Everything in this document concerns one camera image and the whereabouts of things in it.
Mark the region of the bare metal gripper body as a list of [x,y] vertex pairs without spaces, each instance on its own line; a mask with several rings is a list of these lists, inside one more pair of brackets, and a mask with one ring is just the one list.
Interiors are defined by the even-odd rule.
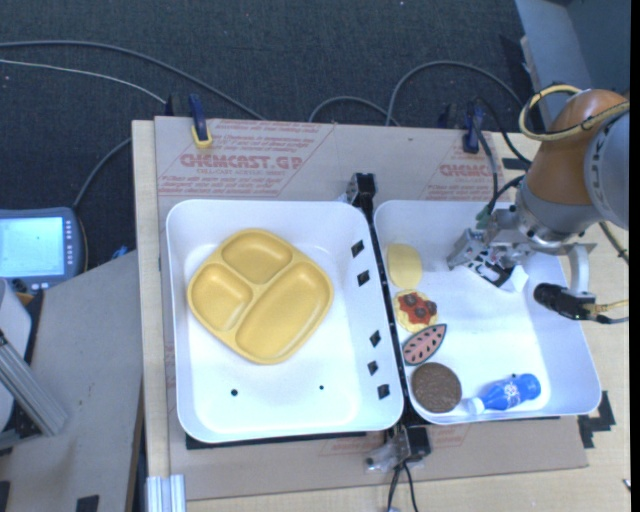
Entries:
[[549,230],[525,207],[484,208],[467,230],[467,255],[477,256],[490,248],[509,256],[524,256],[533,251],[549,252]]

